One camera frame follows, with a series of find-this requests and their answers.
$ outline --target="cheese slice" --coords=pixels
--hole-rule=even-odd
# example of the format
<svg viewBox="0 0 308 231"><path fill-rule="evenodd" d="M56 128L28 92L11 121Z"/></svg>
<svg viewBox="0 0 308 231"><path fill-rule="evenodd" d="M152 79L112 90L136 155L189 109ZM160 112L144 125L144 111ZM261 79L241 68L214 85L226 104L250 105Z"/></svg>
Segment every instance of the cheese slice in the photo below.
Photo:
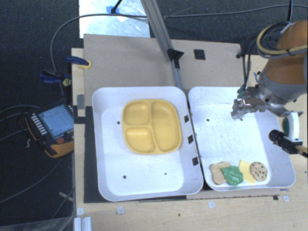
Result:
<svg viewBox="0 0 308 231"><path fill-rule="evenodd" d="M250 174L250 163L243 160L240 161L239 170L243 174L243 179L251 184L255 184L256 179Z"/></svg>

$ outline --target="control button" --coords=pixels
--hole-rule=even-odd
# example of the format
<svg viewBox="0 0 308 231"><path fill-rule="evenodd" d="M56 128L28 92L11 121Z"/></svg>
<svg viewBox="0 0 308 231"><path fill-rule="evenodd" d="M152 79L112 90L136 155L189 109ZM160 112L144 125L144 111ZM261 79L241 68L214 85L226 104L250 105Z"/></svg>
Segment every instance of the control button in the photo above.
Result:
<svg viewBox="0 0 308 231"><path fill-rule="evenodd" d="M57 144L63 144L65 142L65 140L64 140L63 137L59 137L59 138L57 138L56 142L57 142Z"/></svg>

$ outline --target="black floor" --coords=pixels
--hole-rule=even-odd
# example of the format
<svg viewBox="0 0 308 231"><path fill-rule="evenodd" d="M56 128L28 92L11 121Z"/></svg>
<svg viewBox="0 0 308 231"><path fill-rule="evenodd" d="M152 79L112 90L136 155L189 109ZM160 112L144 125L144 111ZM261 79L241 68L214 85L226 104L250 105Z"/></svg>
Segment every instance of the black floor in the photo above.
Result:
<svg viewBox="0 0 308 231"><path fill-rule="evenodd" d="M157 0L163 15L190 8L183 14L244 11L289 0ZM308 0L294 0L307 6ZM44 106L61 97L58 85L43 84L39 74L51 69L50 41L65 21L78 16L78 0L0 0L0 110L17 104ZM169 18L166 25L173 39L241 43L250 35L287 18L288 7L236 15ZM294 7L292 21L307 19L307 9ZM69 72L65 57L72 47L82 47L78 22L63 29L54 44L58 71ZM64 89L70 96L70 89ZM25 107L0 113L0 120L26 112ZM24 128L24 117L16 116L0 123L0 140ZM47 157L20 133L0 142L0 203L31 186L48 174L59 162ZM44 181L32 189L0 204L0 226L51 219L64 200L59 192L72 190L72 156L62 159ZM56 217L71 215L67 201Z"/></svg>

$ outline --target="black clamp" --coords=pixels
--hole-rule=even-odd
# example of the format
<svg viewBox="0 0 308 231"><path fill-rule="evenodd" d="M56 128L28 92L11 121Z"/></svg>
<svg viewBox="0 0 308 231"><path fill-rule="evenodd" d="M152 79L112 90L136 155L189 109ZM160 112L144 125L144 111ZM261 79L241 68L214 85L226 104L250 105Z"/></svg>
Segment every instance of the black clamp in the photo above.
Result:
<svg viewBox="0 0 308 231"><path fill-rule="evenodd" d="M184 52L177 51L174 49L167 50L170 61L174 61L174 65L176 69L180 69L179 59L184 55Z"/></svg>

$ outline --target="white tray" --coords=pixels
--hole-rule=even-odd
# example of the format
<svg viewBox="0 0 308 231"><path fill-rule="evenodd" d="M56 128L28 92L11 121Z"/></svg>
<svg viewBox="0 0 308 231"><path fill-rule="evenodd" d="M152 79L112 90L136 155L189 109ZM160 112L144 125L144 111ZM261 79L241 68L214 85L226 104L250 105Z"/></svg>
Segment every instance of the white tray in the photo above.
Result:
<svg viewBox="0 0 308 231"><path fill-rule="evenodd" d="M138 99L163 99L177 109L182 132L179 149L168 154L142 155L125 144L121 122L124 106ZM101 88L92 97L98 186L109 201L193 194L203 186L185 94L176 87Z"/></svg>
<svg viewBox="0 0 308 231"><path fill-rule="evenodd" d="M231 111L238 88L195 87L188 94L198 150L207 184L216 191L253 188L289 187L295 173L289 155L269 140L273 129L280 130L277 118L269 111L246 114L233 120ZM210 165L228 161L238 166L240 160L259 161L268 169L265 181L255 185L243 181L237 186L216 185Z"/></svg>

